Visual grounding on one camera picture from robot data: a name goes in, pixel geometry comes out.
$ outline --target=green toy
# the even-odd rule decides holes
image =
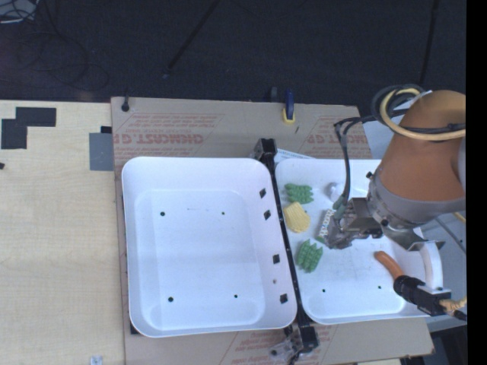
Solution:
[[[311,241],[308,239],[299,248],[295,259],[296,265],[301,266],[307,272],[312,272],[317,268],[322,255],[323,247],[318,249],[316,243],[311,245]]]
[[[313,193],[310,186],[298,186],[296,184],[288,183],[284,185],[290,202],[298,202],[300,204],[311,203],[313,201]]]

